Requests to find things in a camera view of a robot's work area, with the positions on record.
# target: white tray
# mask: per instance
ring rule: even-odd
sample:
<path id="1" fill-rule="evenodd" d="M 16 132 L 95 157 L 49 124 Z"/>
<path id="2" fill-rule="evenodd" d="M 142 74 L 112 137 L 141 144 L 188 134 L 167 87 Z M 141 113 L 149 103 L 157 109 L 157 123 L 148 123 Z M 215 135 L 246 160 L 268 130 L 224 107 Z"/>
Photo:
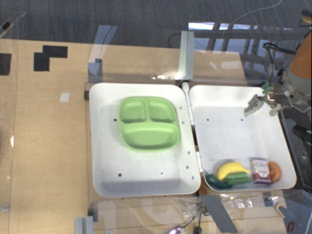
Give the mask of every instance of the white tray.
<path id="1" fill-rule="evenodd" d="M 138 152 L 126 148 L 119 135 L 118 108 L 128 97 L 169 100 L 177 112 L 181 141 L 171 150 Z M 173 85 L 99 83 L 90 90 L 93 182 L 103 197 L 191 194 L 200 186 L 187 104 Z"/>
<path id="2" fill-rule="evenodd" d="M 216 174 L 229 161 L 251 169 L 251 158 L 276 162 L 281 178 L 271 185 L 246 183 L 216 191 L 250 191 L 289 189 L 296 183 L 296 173 L 278 116 L 269 115 L 265 104 L 244 117 L 244 108 L 261 88 L 203 86 L 190 90 L 195 131 L 204 171 Z"/>

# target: orange donut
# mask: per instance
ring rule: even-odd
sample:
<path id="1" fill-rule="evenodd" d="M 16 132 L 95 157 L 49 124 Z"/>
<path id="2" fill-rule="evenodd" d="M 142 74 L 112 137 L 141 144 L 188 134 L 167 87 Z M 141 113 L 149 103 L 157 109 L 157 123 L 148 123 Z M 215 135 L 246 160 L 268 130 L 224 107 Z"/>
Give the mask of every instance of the orange donut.
<path id="1" fill-rule="evenodd" d="M 279 169 L 279 166 L 274 162 L 269 162 L 269 171 L 271 176 L 271 182 L 277 182 L 279 178 L 281 177 L 281 170 Z"/>

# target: gray floor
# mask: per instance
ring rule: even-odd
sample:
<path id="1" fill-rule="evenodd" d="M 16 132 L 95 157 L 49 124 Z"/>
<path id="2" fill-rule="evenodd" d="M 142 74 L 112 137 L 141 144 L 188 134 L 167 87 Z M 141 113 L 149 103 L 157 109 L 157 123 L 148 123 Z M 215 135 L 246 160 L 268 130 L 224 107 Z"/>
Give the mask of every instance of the gray floor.
<path id="1" fill-rule="evenodd" d="M 20 22 L 20 39 L 92 43 L 98 25 L 116 25 L 119 31 L 115 44 L 164 46 L 165 40 L 157 40 L 160 30 L 179 32 L 187 29 L 190 21 L 231 22 L 278 1 L 0 0 L 0 11 L 26 12 Z M 312 0 L 283 0 L 276 8 L 253 13 L 238 22 L 294 28 L 298 27 L 302 8 L 311 9 L 311 5 Z"/>

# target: yellow banana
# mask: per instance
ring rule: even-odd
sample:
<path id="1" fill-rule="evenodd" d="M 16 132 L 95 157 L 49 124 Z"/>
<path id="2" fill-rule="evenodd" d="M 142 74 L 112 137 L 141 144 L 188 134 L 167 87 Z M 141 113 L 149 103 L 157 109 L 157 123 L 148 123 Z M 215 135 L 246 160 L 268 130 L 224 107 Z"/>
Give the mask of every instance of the yellow banana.
<path id="1" fill-rule="evenodd" d="M 222 165 L 217 174 L 216 177 L 219 180 L 223 180 L 228 174 L 230 173 L 237 173 L 237 172 L 247 172 L 249 173 L 249 170 L 245 169 L 240 163 L 238 162 L 230 162 Z"/>

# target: small carton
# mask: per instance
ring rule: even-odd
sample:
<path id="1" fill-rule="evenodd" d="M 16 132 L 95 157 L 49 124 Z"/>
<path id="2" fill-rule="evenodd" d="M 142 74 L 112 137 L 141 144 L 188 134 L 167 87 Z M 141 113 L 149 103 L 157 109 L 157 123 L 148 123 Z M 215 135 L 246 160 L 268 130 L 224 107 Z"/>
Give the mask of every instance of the small carton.
<path id="1" fill-rule="evenodd" d="M 254 158 L 252 160 L 254 183 L 271 184 L 271 176 L 268 162 L 265 159 Z"/>

